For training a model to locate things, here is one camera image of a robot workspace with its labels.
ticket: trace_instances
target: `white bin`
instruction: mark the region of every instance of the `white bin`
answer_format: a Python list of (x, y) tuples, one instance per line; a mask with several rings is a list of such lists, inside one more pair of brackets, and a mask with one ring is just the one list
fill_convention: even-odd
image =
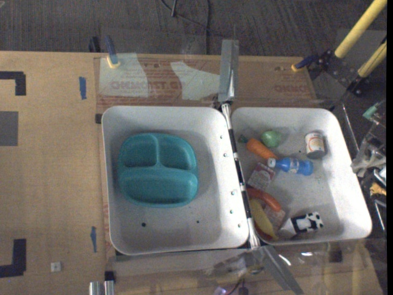
[[(109, 232), (123, 254), (236, 248), (249, 235), (227, 123), (213, 108), (116, 106), (102, 118)], [(186, 206), (132, 204), (117, 184), (116, 163), (131, 135), (167, 133), (185, 139), (198, 162), (196, 197)]]
[[(286, 218), (318, 211), (325, 227), (296, 240), (273, 245), (315, 243), (366, 237), (372, 223), (335, 116), (324, 109), (239, 108), (232, 115), (236, 140), (240, 134), (258, 138), (264, 130), (289, 134), (274, 150), (278, 156), (305, 159), (304, 136), (325, 134), (328, 154), (314, 160), (311, 176), (277, 171), (267, 189), (282, 205)], [(109, 202), (109, 231), (115, 248), (139, 255), (169, 251), (237, 248), (248, 238), (230, 138), (224, 116), (212, 108), (116, 106), (103, 115), (103, 136)], [(199, 167), (196, 198), (178, 208), (149, 208), (127, 201), (116, 180), (122, 143), (145, 132), (180, 136), (194, 148)], [(260, 160), (238, 143), (245, 180)]]
[[(324, 227), (295, 239), (271, 242), (272, 245), (360, 239), (370, 234), (370, 213), (350, 166), (351, 158), (341, 127), (331, 112), (319, 108), (239, 108), (232, 114), (232, 126), (236, 140), (240, 134), (259, 138), (260, 133), (267, 130), (283, 132), (286, 139), (271, 149), (280, 158), (308, 159), (305, 135), (320, 130), (325, 136), (327, 155), (311, 160), (312, 175), (275, 170), (276, 176), (267, 189), (281, 204), (286, 219), (317, 211)], [(238, 143), (237, 147), (247, 181), (260, 158), (249, 152), (243, 143)]]

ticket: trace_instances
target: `black cable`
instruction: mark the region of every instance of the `black cable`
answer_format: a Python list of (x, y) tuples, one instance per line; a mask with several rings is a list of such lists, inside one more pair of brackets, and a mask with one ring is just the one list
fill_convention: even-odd
[(243, 279), (243, 285), (242, 287), (239, 288), (239, 293), (238, 293), (239, 295), (249, 295), (248, 288), (244, 286), (244, 282), (245, 280)]
[[(165, 0), (160, 0), (161, 4), (168, 9), (169, 11), (172, 12), (172, 8), (165, 2)], [(210, 2), (209, 0), (206, 0), (206, 4), (208, 6), (208, 13), (206, 14), (206, 21), (205, 24), (201, 24), (197, 21), (191, 20), (187, 17), (185, 17), (184, 15), (181, 15), (179, 13), (176, 12), (175, 17), (180, 18), (181, 20), (185, 21), (185, 22), (189, 22), (193, 25), (199, 26), (201, 28), (204, 29), (205, 31), (205, 47), (206, 47), (206, 53), (208, 52), (208, 35), (212, 34), (214, 36), (218, 36), (218, 37), (222, 37), (225, 38), (225, 36), (222, 36), (220, 33), (214, 31), (213, 29), (211, 29), (209, 27), (209, 22), (210, 22)]]

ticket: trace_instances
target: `wire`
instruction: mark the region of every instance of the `wire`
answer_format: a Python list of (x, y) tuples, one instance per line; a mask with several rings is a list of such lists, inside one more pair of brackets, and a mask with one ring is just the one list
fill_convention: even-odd
[[(165, 2), (165, 0), (160, 0), (160, 2), (166, 9), (168, 9), (169, 11), (172, 12), (172, 8)], [(224, 37), (224, 36), (222, 36), (220, 33), (212, 30), (209, 27), (210, 11), (211, 11), (210, 10), (210, 2), (209, 2), (209, 0), (206, 0), (206, 4), (208, 6), (208, 13), (206, 14), (205, 24), (201, 24), (201, 23), (199, 23), (197, 21), (191, 20), (191, 19), (189, 19), (189, 18), (185, 17), (184, 15), (181, 15), (181, 14), (179, 14), (177, 12), (175, 14), (175, 17), (180, 18), (181, 20), (183, 20), (185, 22), (191, 23), (193, 25), (199, 26), (199, 27), (204, 29), (204, 31), (205, 31), (205, 47), (206, 47), (206, 53), (207, 53), (208, 52), (208, 33), (212, 33), (213, 35), (220, 36), (220, 37)]]

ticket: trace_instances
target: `toy can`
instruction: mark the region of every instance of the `toy can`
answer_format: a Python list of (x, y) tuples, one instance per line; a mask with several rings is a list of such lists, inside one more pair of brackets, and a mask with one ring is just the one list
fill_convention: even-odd
[(306, 153), (310, 159), (320, 159), (325, 153), (324, 136), (317, 131), (306, 134)]

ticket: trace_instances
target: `teal divided plate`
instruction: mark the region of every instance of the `teal divided plate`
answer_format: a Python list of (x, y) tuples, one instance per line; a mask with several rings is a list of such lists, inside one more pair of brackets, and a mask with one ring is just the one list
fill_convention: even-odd
[(198, 192), (195, 152), (186, 140), (173, 135), (129, 137), (120, 148), (117, 176), (123, 195), (147, 207), (181, 207)]

